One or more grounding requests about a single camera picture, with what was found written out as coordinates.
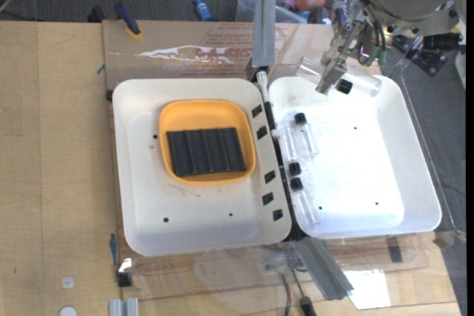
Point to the brown cardboard board red print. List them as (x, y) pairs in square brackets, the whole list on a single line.
[(166, 44)]

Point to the black cylinder on white bracket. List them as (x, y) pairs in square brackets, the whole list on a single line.
[(440, 41)]

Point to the white plastic tray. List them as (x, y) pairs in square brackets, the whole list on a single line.
[(355, 166), (192, 218)]

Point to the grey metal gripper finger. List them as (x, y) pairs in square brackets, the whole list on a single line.
[(330, 77)]

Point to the clear plastic bottle black cap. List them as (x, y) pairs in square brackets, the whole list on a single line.
[(306, 135), (305, 203), (364, 86), (290, 150)]

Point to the black ribbed rack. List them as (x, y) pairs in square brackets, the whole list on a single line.
[(205, 151)]

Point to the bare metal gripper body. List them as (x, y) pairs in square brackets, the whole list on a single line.
[(353, 42)]

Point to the blue bottle white cap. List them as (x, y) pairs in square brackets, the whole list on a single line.
[(202, 8)]

